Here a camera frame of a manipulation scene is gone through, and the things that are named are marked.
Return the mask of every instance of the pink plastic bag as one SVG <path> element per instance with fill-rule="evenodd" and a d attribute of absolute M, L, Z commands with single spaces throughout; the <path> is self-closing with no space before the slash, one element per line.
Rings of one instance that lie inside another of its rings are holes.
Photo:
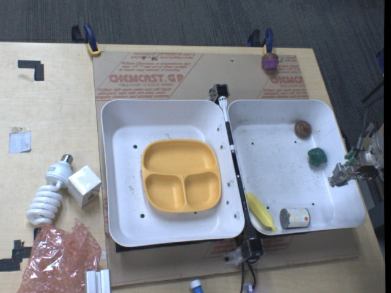
<path fill-rule="evenodd" d="M 98 242 L 79 220 L 71 233 L 43 225 L 18 293 L 85 292 L 85 273 L 98 270 L 100 256 Z"/>

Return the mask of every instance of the silver can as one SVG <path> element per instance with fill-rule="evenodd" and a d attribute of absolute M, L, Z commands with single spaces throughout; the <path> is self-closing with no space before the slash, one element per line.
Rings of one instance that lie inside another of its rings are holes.
<path fill-rule="evenodd" d="M 306 228 L 310 225 L 310 212 L 306 208 L 283 208 L 280 223 L 283 229 Z"/>

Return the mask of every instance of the wooden table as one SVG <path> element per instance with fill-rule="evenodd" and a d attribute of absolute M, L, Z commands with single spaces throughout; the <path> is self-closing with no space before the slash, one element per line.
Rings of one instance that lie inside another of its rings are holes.
<path fill-rule="evenodd" d="M 258 48 L 100 45 L 103 51 L 192 52 L 259 55 Z M 298 58 L 311 99 L 331 106 L 315 55 L 311 49 L 275 49 L 278 55 Z M 93 88 L 93 65 L 85 45 L 48 43 L 0 43 L 0 259 L 10 258 L 13 241 L 32 245 L 34 227 L 24 214 L 38 187 L 45 184 L 46 169 L 63 154 L 77 157 L 73 169 L 85 165 L 100 174 L 97 118 Z M 18 68 L 18 60 L 41 60 L 45 81 L 35 82 L 32 70 Z M 9 154 L 9 134 L 13 127 L 32 132 L 29 153 Z M 71 231 L 75 218 L 89 227 L 105 249 L 101 199 L 81 209 L 64 195 L 56 226 Z M 258 270 L 261 292 L 385 292 L 385 264 L 369 217 L 353 229 L 359 256 L 353 259 L 307 264 L 296 267 Z M 16 292 L 21 271 L 0 272 L 2 292 Z M 240 273 L 202 279 L 205 292 L 238 292 Z M 115 288 L 114 292 L 188 292 L 189 280 L 137 284 Z"/>

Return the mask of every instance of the white cube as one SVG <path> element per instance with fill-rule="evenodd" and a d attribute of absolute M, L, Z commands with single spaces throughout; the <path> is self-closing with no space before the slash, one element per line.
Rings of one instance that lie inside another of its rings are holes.
<path fill-rule="evenodd" d="M 99 196 L 101 179 L 94 174 L 89 166 L 84 166 L 68 178 L 68 193 L 80 207 L 90 203 Z"/>

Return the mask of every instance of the can label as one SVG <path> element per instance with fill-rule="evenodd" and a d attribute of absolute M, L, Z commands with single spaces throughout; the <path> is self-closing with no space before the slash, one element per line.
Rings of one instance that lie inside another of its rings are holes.
<path fill-rule="evenodd" d="M 310 225 L 310 213 L 306 208 L 283 208 L 280 223 L 283 229 L 306 228 Z"/>

